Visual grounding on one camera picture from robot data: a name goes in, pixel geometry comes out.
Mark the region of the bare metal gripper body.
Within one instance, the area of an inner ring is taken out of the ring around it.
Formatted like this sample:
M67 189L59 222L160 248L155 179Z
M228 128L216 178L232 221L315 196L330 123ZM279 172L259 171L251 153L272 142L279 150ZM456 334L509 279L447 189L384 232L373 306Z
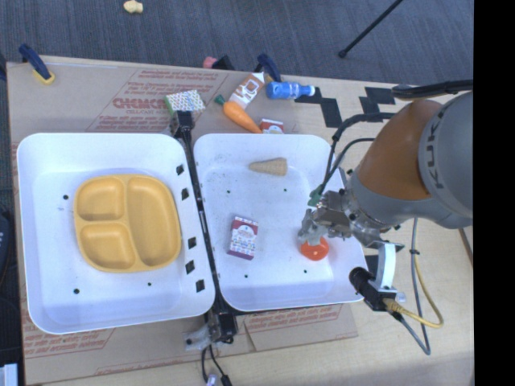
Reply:
M311 205L313 222L329 235L352 236L365 247L378 246L381 235L398 224L399 200L367 189L313 191Z

